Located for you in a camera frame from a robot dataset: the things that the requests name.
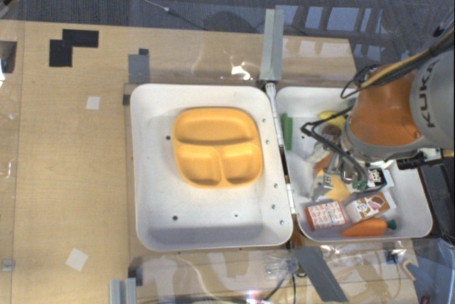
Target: orange divided plate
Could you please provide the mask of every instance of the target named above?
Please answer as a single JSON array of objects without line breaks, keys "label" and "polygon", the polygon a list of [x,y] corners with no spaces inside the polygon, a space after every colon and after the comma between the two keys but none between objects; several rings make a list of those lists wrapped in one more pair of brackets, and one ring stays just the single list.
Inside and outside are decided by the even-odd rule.
[{"label": "orange divided plate", "polygon": [[255,122],[227,107],[187,109],[172,130],[178,171],[198,188],[235,188],[262,174],[262,149]]}]

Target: white plastic container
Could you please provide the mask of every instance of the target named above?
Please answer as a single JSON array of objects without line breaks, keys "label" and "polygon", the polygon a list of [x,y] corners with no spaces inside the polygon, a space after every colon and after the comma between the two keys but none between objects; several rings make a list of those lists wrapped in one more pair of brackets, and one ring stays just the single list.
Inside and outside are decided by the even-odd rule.
[{"label": "white plastic container", "polygon": [[[339,89],[287,87],[277,94],[279,113],[294,119],[293,146],[286,159],[293,190],[290,202],[284,179],[270,101],[254,87],[200,85],[142,85],[131,96],[136,231],[142,244],[154,251],[278,246],[292,233],[291,206],[299,226],[319,242],[353,241],[341,235],[345,227],[312,232],[304,214],[311,203],[312,165],[303,157],[314,140],[302,139],[299,128],[318,119],[323,110],[341,110]],[[201,189],[184,182],[173,156],[174,119],[194,107],[233,107],[255,121],[262,144],[264,170],[258,181],[235,189]],[[415,170],[390,167],[395,182],[398,229],[380,239],[423,237],[432,228],[422,184]]]}]

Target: white paper square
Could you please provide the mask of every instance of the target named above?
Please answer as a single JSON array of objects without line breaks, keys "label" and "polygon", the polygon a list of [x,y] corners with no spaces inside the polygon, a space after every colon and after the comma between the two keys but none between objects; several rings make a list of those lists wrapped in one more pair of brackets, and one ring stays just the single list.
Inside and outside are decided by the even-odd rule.
[{"label": "white paper square", "polygon": [[87,259],[87,254],[84,254],[81,250],[73,249],[65,263],[77,271],[82,271]]},{"label": "white paper square", "polygon": [[100,109],[101,97],[88,97],[86,109]]}]

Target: wooden tabletop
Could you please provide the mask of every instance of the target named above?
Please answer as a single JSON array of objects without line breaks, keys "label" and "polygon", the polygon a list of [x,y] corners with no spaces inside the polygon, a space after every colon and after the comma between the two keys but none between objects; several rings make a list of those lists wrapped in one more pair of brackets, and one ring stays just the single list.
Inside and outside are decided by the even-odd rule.
[{"label": "wooden tabletop", "polygon": [[[129,81],[128,55],[138,54],[140,48],[149,50],[152,80],[238,83],[244,71],[253,80],[259,74],[262,36],[34,22],[17,25],[0,22],[0,40],[16,40],[17,60],[23,58],[7,78],[11,87],[22,86],[16,103],[0,99],[2,111],[16,116],[12,131],[0,130],[0,162],[9,159],[4,151],[18,156],[15,193],[14,185],[0,190],[0,259],[12,255],[16,262],[12,277],[1,273],[0,292],[6,295],[0,294],[0,303],[9,303],[10,295],[14,304],[108,303],[109,280],[127,277],[129,235],[135,234],[128,224],[122,105]],[[72,67],[49,67],[49,40],[60,40],[64,28],[99,31],[99,45],[73,48]],[[236,75],[233,67],[243,72]],[[283,77],[290,83],[340,86],[354,72],[346,40],[284,38]],[[99,109],[87,109],[89,97],[99,97]],[[18,141],[4,137],[17,135]],[[67,264],[73,249],[87,256],[80,271]],[[164,256],[151,253],[150,257]],[[401,303],[412,302],[412,282],[391,273],[387,285],[396,288],[398,282],[403,285],[400,295],[405,301]],[[307,288],[301,289],[302,298],[315,298],[308,280],[299,285]]]}]

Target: toy carrot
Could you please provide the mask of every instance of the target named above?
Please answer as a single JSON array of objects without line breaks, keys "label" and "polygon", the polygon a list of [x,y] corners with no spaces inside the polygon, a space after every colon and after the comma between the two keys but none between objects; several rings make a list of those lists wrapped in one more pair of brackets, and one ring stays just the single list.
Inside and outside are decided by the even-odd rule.
[{"label": "toy carrot", "polygon": [[342,233],[347,237],[369,237],[380,236],[384,234],[387,228],[396,229],[395,220],[385,221],[381,218],[370,218],[365,221],[354,224],[352,227],[345,229]]}]

